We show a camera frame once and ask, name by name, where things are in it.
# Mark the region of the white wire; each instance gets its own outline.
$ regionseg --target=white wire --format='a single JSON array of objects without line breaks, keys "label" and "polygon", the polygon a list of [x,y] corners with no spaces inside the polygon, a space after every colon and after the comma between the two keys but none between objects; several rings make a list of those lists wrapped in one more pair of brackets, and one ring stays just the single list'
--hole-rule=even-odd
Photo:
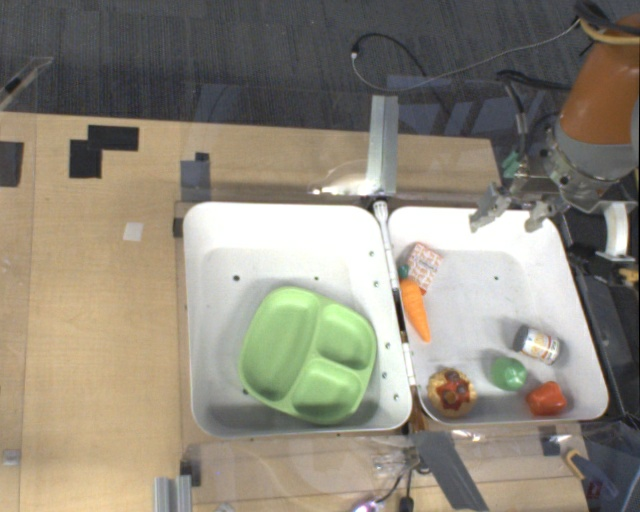
[{"label": "white wire", "polygon": [[468,66],[464,66],[462,68],[454,69],[453,71],[447,71],[446,73],[442,73],[441,75],[437,75],[437,76],[428,78],[428,79],[423,80],[422,82],[414,84],[414,85],[412,85],[410,87],[402,87],[402,88],[398,88],[398,89],[389,89],[389,88],[386,88],[386,87],[380,87],[379,85],[376,85],[376,84],[373,84],[373,83],[369,82],[366,78],[364,78],[360,74],[360,72],[358,71],[358,68],[356,68],[357,54],[355,56],[352,55],[352,57],[351,57],[351,67],[353,68],[353,72],[360,79],[360,81],[362,83],[368,85],[372,89],[376,89],[378,91],[383,91],[383,92],[405,92],[405,91],[411,91],[412,89],[419,89],[420,87],[424,87],[428,83],[431,83],[431,82],[433,82],[435,80],[440,80],[441,78],[446,78],[446,77],[451,76],[451,75],[457,75],[458,73],[464,73],[465,71],[469,71],[471,69],[477,68],[478,66],[482,66],[483,64],[487,64],[487,63],[489,63],[491,61],[499,59],[500,57],[504,57],[505,55],[510,55],[512,53],[521,52],[521,51],[524,51],[524,50],[531,50],[533,48],[539,48],[540,46],[544,46],[545,44],[552,43],[552,42],[557,41],[558,39],[566,36],[567,34],[569,34],[569,32],[571,32],[579,24],[580,24],[580,19],[577,19],[568,29],[560,32],[559,34],[557,34],[557,35],[555,35],[555,36],[553,36],[553,37],[551,37],[549,39],[545,39],[544,41],[540,41],[538,43],[531,43],[531,44],[527,44],[525,46],[519,46],[517,48],[511,48],[510,50],[505,50],[503,52],[496,53],[495,55],[492,55],[491,57],[487,57],[486,59],[480,60],[478,62],[474,62],[473,64],[469,64]]}]

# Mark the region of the carrot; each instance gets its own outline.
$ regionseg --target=carrot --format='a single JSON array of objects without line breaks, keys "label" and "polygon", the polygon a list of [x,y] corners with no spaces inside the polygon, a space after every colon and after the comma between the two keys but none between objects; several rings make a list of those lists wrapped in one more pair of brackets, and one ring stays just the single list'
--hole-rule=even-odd
[{"label": "carrot", "polygon": [[402,296],[402,306],[404,307],[405,314],[409,318],[409,322],[411,322],[411,325],[418,331],[418,334],[420,334],[420,337],[424,341],[431,341],[431,331],[429,330],[427,312],[422,302],[420,286],[411,279],[402,279],[400,281],[400,293]]}]

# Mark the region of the green ball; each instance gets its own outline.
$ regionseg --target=green ball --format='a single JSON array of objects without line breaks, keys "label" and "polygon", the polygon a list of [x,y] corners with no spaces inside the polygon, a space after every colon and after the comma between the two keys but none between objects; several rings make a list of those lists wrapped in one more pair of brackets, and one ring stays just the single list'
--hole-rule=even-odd
[{"label": "green ball", "polygon": [[400,277],[400,279],[406,279],[409,277],[409,265],[402,265],[398,267],[398,277]]},{"label": "green ball", "polygon": [[491,365],[491,380],[500,389],[518,391],[527,380],[527,369],[517,359],[499,357]]}]

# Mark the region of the yellow cable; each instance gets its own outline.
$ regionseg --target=yellow cable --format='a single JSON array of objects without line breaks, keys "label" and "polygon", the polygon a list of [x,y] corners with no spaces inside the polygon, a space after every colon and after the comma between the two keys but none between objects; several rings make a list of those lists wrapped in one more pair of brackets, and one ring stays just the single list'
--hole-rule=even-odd
[{"label": "yellow cable", "polygon": [[580,26],[591,39],[598,41],[599,43],[619,46],[635,46],[640,44],[640,36],[611,36],[608,34],[602,34],[582,18],[580,18]]}]

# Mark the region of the green plate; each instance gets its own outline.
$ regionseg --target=green plate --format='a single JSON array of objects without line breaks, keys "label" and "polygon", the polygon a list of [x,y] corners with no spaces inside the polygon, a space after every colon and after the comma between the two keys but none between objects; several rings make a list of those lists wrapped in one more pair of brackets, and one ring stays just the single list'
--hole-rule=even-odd
[{"label": "green plate", "polygon": [[334,425],[360,405],[375,358],[376,336],[364,317],[317,293],[278,288],[251,321],[240,380],[274,409]]}]

